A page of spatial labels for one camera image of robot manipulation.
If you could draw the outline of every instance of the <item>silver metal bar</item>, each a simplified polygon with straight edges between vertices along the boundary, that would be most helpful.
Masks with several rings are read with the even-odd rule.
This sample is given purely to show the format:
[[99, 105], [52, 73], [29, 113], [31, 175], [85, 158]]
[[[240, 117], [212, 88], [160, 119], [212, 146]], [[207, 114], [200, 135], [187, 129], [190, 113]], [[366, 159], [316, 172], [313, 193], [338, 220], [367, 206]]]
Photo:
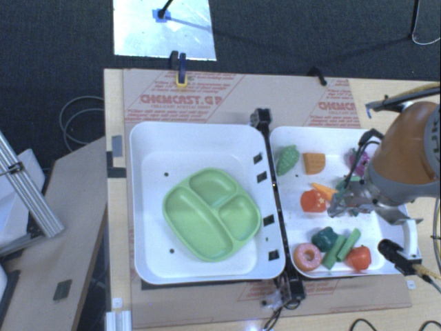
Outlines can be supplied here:
[[52, 238], [64, 229], [63, 224], [52, 212], [25, 168], [10, 172], [10, 168], [18, 162], [17, 155], [0, 131], [0, 170], [5, 173], [44, 235]]

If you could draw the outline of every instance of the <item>brown cardboard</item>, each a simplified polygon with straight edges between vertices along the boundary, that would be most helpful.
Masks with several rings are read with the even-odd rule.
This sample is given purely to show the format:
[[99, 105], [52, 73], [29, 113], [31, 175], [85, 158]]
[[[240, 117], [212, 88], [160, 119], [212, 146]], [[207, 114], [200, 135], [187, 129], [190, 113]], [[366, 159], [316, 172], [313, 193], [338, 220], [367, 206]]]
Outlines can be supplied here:
[[[323, 87], [311, 77], [189, 72], [189, 85], [177, 88], [175, 72], [125, 70], [125, 138], [141, 121], [248, 123], [256, 108], [270, 108], [278, 126], [359, 128], [346, 79]], [[130, 153], [126, 141], [126, 153]], [[127, 197], [132, 197], [127, 156]], [[132, 322], [134, 328], [267, 318], [261, 301], [273, 281], [179, 286], [142, 290], [133, 264], [132, 202], [129, 207]], [[307, 298], [285, 316], [403, 308], [411, 305], [404, 278], [397, 275], [305, 282]]]

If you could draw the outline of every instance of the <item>dark floor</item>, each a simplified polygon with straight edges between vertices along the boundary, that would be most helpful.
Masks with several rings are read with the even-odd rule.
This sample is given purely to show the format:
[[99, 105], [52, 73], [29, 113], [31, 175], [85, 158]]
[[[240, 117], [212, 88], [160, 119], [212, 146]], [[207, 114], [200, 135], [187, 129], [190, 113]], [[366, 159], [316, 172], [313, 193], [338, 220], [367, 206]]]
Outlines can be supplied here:
[[[440, 42], [409, 39], [414, 0], [209, 0], [218, 61], [190, 70], [374, 79], [440, 79]], [[421, 0], [418, 38], [440, 35], [441, 0]], [[104, 68], [166, 68], [167, 60], [117, 57], [112, 0], [0, 0], [0, 130], [16, 152], [32, 148], [43, 168], [68, 153], [59, 127], [75, 97], [103, 96]], [[102, 103], [76, 103], [63, 118]], [[90, 112], [69, 131], [87, 141], [104, 134]], [[102, 263], [95, 277], [102, 275]], [[102, 311], [100, 283], [86, 303], [87, 330]]]

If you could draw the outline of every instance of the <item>divided green plate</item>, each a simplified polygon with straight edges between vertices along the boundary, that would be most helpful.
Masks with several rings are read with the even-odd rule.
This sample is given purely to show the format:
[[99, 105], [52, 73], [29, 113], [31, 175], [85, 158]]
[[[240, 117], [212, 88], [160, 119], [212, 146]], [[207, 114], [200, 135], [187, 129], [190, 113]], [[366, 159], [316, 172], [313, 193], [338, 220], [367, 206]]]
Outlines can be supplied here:
[[211, 262], [233, 255], [260, 227], [253, 199], [216, 168], [205, 168], [174, 186], [165, 195], [163, 214], [179, 239]]

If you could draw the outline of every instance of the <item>pink donut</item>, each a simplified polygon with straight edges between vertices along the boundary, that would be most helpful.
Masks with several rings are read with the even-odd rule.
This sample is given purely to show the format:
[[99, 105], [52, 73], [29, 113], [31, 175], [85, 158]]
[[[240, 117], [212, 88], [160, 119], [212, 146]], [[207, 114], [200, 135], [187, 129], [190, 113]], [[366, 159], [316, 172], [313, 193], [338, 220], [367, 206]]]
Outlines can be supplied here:
[[294, 250], [294, 263], [302, 271], [315, 270], [322, 262], [322, 253], [311, 243], [302, 243]]

